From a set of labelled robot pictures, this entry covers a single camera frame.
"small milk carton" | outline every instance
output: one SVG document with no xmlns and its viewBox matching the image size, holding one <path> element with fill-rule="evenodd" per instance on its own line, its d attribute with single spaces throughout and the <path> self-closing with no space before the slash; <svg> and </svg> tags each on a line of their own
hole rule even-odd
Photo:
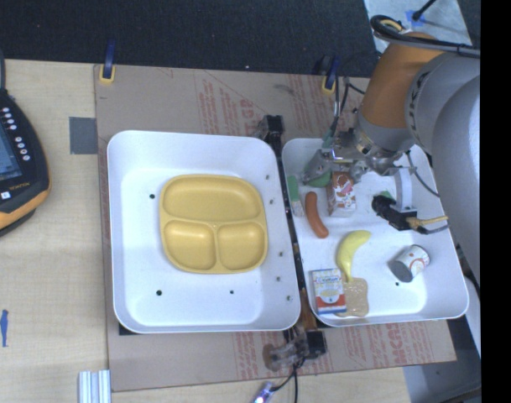
<svg viewBox="0 0 511 403">
<path fill-rule="evenodd" d="M 340 269 L 312 270 L 311 279 L 313 280 L 318 313 L 347 311 L 347 301 L 342 287 Z"/>
<path fill-rule="evenodd" d="M 331 173 L 330 182 L 326 185 L 326 199 L 330 217 L 350 217 L 356 211 L 356 194 L 348 173 Z"/>
</svg>

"cardboard sheet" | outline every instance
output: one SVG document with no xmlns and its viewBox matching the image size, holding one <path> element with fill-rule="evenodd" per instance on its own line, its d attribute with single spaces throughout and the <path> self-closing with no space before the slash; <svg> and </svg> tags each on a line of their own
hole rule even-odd
<svg viewBox="0 0 511 403">
<path fill-rule="evenodd" d="M 284 377 L 263 361 L 265 345 L 285 343 L 281 332 L 135 335 L 119 327 L 112 305 L 106 147 L 125 129 L 251 135 L 264 115 L 282 115 L 283 143 L 320 138 L 333 119 L 334 97 L 321 76 L 117 66 L 111 84 L 94 70 L 102 239 L 107 301 L 107 345 L 113 391 Z M 352 78 L 363 89 L 368 80 Z M 362 100 L 349 90 L 338 129 L 355 124 Z M 299 374 L 381 369 L 454 361 L 446 321 L 324 328 L 328 352 Z"/>
</svg>

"wooden table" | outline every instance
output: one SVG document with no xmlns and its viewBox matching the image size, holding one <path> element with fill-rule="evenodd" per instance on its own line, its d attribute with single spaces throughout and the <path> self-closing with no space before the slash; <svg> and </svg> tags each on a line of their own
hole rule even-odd
<svg viewBox="0 0 511 403">
<path fill-rule="evenodd" d="M 94 118 L 92 64 L 6 61 L 9 94 L 34 124 L 53 187 L 34 216 L 0 238 L 0 403 L 76 402 L 83 370 L 108 369 L 95 154 L 71 154 L 70 117 Z M 262 381 L 113 393 L 113 402 L 249 402 Z M 403 370 L 299 378 L 299 401 L 406 402 Z M 273 403 L 294 400 L 293 381 Z"/>
</svg>

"black carpet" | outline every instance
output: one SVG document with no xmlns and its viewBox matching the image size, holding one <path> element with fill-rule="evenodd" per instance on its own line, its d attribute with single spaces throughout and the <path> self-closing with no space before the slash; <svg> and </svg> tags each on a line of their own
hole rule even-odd
<svg viewBox="0 0 511 403">
<path fill-rule="evenodd" d="M 457 1 L 480 47 L 481 0 Z M 378 59 L 363 0 L 0 0 L 6 58 L 101 63 L 109 39 L 124 65 L 310 74 L 338 54 L 369 77 Z"/>
</svg>

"gray tape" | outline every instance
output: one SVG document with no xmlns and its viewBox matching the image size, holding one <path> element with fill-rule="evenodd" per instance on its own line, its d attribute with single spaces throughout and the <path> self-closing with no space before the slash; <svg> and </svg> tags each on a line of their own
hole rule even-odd
<svg viewBox="0 0 511 403">
<path fill-rule="evenodd" d="M 70 153 L 96 154 L 96 119 L 69 117 Z"/>
</svg>

